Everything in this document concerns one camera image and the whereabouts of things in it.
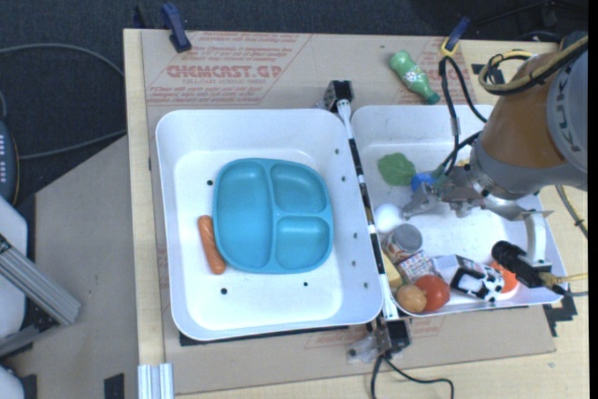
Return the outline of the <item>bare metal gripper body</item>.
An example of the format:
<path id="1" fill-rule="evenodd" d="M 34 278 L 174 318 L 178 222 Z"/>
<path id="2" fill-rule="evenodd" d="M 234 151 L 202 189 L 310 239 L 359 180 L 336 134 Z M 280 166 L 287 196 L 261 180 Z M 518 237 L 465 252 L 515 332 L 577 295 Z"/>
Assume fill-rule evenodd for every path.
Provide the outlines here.
<path id="1" fill-rule="evenodd" d="M 470 164 L 455 166 L 437 181 L 438 197 L 450 210 L 464 218 L 477 209 L 490 209 L 490 194 L 482 189 Z"/>

